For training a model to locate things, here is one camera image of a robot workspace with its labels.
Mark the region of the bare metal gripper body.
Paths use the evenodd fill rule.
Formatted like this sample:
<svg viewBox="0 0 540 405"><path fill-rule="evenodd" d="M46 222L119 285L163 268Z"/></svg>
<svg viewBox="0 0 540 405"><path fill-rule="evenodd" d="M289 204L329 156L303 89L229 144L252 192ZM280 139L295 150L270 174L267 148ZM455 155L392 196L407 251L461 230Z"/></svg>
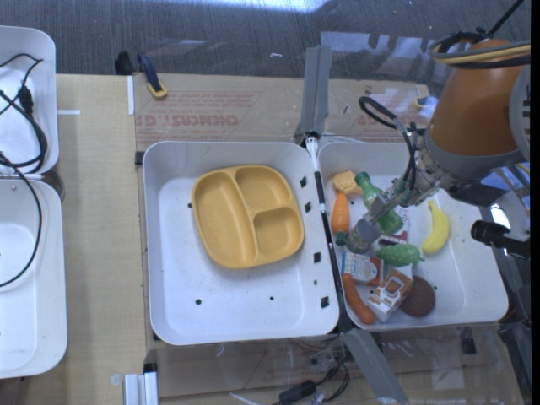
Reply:
<svg viewBox="0 0 540 405"><path fill-rule="evenodd" d="M405 208L423 203L438 190L440 177L440 168L431 158L417 158L408 176L392 181L391 192L396 204Z"/></svg>

